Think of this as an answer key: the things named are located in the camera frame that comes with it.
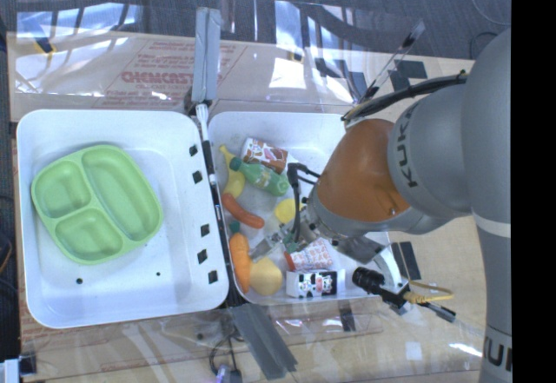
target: green plate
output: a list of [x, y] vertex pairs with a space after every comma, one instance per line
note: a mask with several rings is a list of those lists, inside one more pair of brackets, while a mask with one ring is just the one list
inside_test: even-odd
[[52, 162], [33, 179], [31, 196], [56, 245], [82, 264], [126, 254], [162, 225], [162, 207], [147, 178], [112, 145]]

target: white tray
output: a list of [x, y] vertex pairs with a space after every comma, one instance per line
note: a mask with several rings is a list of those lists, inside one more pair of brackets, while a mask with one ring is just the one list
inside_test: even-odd
[[[288, 155], [294, 157], [307, 167], [319, 174], [328, 162], [334, 148], [345, 134], [341, 116], [336, 114], [322, 113], [285, 113], [285, 112], [239, 112], [227, 111], [214, 116], [208, 123], [208, 134], [212, 142], [213, 160], [215, 163], [218, 186], [222, 191], [226, 186], [228, 171], [224, 155], [219, 151], [221, 144], [225, 144], [230, 153], [239, 155], [242, 145], [247, 137], [255, 137], [264, 142], [268, 142], [281, 149], [286, 149]], [[300, 174], [310, 180], [315, 180], [313, 176]], [[300, 182], [301, 196], [308, 196], [312, 185]], [[274, 197], [270, 193], [246, 184], [242, 194], [237, 201], [247, 210], [261, 216], [265, 220], [262, 229], [253, 229], [245, 224], [241, 225], [241, 231], [248, 237], [249, 246], [254, 247], [265, 234], [272, 234], [277, 231], [279, 222], [274, 216], [274, 208], [283, 199], [293, 198], [293, 190], [281, 197]], [[233, 221], [233, 217], [227, 211], [224, 212], [228, 237], [230, 236], [228, 225]], [[387, 245], [388, 235], [386, 232], [367, 234], [367, 237]], [[331, 254], [334, 264], [338, 269], [345, 269], [346, 283], [345, 290], [336, 295], [324, 297], [314, 297], [312, 299], [297, 299], [286, 294], [285, 272], [287, 263], [283, 256], [283, 249], [279, 246], [268, 257], [280, 268], [284, 275], [281, 289], [274, 295], [263, 296], [252, 288], [244, 294], [248, 301], [261, 305], [277, 305], [285, 303], [310, 303], [337, 299], [345, 300], [350, 298], [367, 297], [367, 293], [352, 283], [353, 271], [361, 264], [351, 260], [345, 255], [339, 254], [329, 246], [328, 252]], [[365, 265], [367, 268], [377, 269], [374, 263]]]
[[[160, 231], [144, 246], [95, 266], [67, 258], [34, 211], [30, 185], [55, 159], [98, 143], [137, 162], [162, 205]], [[197, 154], [189, 148], [196, 146]], [[228, 276], [196, 125], [171, 111], [38, 110], [17, 127], [27, 304], [46, 327], [139, 320], [218, 307]], [[202, 172], [195, 183], [193, 173]], [[202, 236], [201, 226], [209, 233]], [[207, 259], [199, 262], [205, 250]], [[210, 282], [210, 276], [217, 281]]]

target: plastic sheet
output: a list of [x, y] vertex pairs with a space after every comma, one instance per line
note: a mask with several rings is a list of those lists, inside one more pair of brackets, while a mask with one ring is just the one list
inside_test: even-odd
[[[377, 79], [384, 81], [379, 95], [423, 76], [470, 67], [470, 62], [440, 63], [399, 52], [419, 24], [405, 17], [269, 0], [215, 0], [208, 6], [222, 15], [211, 118], [254, 110], [343, 114]], [[20, 0], [17, 19], [17, 31], [8, 35], [13, 122], [41, 108], [187, 112], [195, 11]], [[54, 48], [51, 54], [39, 44], [45, 36]], [[152, 75], [136, 74], [142, 72]], [[175, 82], [159, 82], [164, 78]], [[406, 105], [380, 116], [393, 120]], [[15, 144], [13, 153], [17, 165]], [[296, 359], [295, 370], [276, 381], [407, 376], [451, 381], [480, 368], [485, 285], [472, 218], [421, 237], [389, 236], [393, 244], [411, 245], [422, 280], [453, 290], [455, 297], [446, 306], [457, 313], [456, 320], [443, 320], [419, 305], [406, 305], [398, 313], [379, 296], [363, 292], [358, 298], [261, 305]], [[216, 381], [221, 365], [240, 369], [246, 382], [267, 380], [248, 341], [238, 334], [230, 307], [51, 329], [29, 313], [23, 267], [19, 271], [23, 381], [183, 381], [187, 375], [188, 381], [205, 382]]]

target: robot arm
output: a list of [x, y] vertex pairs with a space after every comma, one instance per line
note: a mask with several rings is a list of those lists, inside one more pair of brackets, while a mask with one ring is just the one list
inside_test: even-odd
[[376, 255], [363, 236], [425, 234], [473, 215], [486, 274], [481, 383], [512, 381], [510, 30], [480, 54], [465, 84], [414, 103], [395, 124], [347, 127], [307, 202], [308, 224], [343, 254]]

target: banana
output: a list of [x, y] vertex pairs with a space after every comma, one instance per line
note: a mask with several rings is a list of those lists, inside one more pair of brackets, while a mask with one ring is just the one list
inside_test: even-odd
[[224, 193], [230, 193], [234, 198], [237, 198], [242, 194], [243, 188], [245, 187], [245, 176], [242, 172], [234, 171], [229, 167], [229, 162], [232, 160], [234, 155], [232, 155], [226, 145], [222, 144], [218, 148], [226, 158], [226, 167], [228, 168], [228, 181], [226, 182], [226, 187], [224, 188]]

